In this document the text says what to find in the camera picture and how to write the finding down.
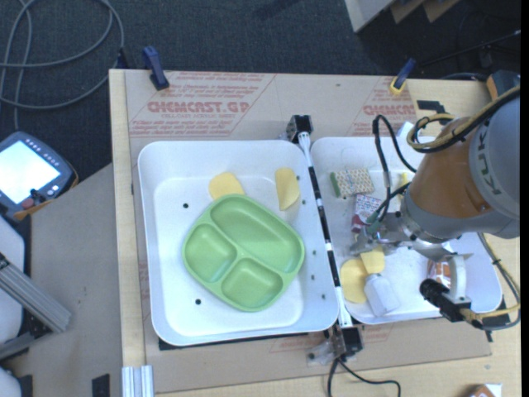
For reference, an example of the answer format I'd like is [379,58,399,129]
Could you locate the orange and white carton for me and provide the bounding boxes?
[462,383,503,397]

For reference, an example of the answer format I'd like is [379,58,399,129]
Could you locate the black cylinder on white bracket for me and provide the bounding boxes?
[419,252,473,323]

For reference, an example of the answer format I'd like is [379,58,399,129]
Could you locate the black block with thin wires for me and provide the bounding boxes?
[307,324,365,366]
[286,113,313,144]

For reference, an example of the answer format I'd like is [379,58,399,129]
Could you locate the thin black and white rod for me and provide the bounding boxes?
[298,132,353,327]

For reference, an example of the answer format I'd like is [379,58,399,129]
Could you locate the yellow round chip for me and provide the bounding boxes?
[207,171,246,201]
[339,257,369,305]

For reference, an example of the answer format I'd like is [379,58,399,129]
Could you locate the brown cardboard board red print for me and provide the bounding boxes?
[123,70,493,395]

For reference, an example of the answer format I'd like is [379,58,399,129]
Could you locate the orange and white packet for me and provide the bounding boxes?
[427,258,454,283]

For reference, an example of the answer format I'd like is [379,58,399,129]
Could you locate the white plastic tray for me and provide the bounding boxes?
[137,139,341,347]
[309,136,505,326]

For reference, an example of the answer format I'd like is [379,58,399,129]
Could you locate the yellow curved chip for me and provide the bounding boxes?
[274,166,302,213]
[360,249,387,275]

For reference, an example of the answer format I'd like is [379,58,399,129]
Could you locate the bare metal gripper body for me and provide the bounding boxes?
[370,216,457,261]

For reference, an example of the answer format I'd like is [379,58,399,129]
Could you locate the white plastic bottle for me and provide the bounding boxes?
[363,272,402,318]

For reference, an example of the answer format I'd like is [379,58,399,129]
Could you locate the red and white packet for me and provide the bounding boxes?
[350,193,384,235]

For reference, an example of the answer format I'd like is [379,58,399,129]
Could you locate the green divided plate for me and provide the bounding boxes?
[181,193,307,313]

